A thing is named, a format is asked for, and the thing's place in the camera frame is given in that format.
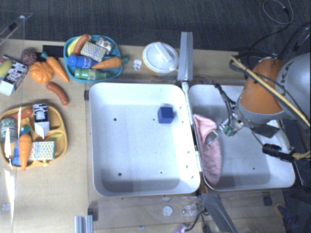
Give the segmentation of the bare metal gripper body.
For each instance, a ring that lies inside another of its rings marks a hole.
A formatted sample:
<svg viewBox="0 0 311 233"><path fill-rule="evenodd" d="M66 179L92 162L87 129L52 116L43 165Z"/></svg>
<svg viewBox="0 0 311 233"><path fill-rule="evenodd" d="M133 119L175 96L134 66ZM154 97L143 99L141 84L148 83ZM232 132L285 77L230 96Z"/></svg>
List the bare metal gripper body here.
<svg viewBox="0 0 311 233"><path fill-rule="evenodd" d="M243 120L236 114L232 114L224 122L218 125L217 132L225 136L231 137L244 127Z"/></svg>

